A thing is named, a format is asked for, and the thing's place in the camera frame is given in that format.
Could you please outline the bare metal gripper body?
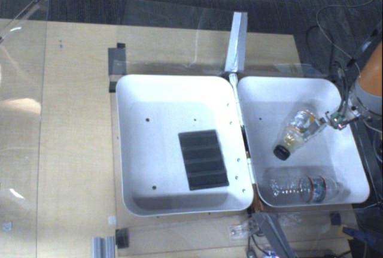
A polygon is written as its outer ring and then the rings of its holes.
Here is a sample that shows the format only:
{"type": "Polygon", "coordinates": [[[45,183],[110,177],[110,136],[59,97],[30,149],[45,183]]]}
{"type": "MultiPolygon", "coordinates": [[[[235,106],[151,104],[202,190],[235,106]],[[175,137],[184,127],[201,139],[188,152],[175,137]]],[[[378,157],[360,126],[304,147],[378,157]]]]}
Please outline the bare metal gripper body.
{"type": "Polygon", "coordinates": [[[373,113],[360,103],[358,99],[354,101],[349,99],[348,103],[343,101],[341,105],[325,113],[327,122],[333,129],[342,130],[355,120],[367,122],[373,120],[373,113]]]}

